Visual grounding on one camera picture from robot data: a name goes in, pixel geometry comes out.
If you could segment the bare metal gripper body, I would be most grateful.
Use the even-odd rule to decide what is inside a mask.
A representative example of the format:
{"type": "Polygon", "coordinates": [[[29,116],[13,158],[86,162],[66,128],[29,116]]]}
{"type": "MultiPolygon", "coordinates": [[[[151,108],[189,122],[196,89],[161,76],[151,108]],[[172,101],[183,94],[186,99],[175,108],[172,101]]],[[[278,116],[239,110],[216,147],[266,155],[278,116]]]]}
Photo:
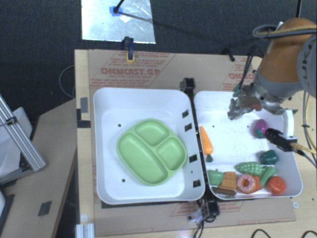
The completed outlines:
{"type": "Polygon", "coordinates": [[[281,115],[281,104],[298,92],[298,85],[245,85],[238,86],[238,107],[250,107],[251,111],[266,110],[281,115]]]}

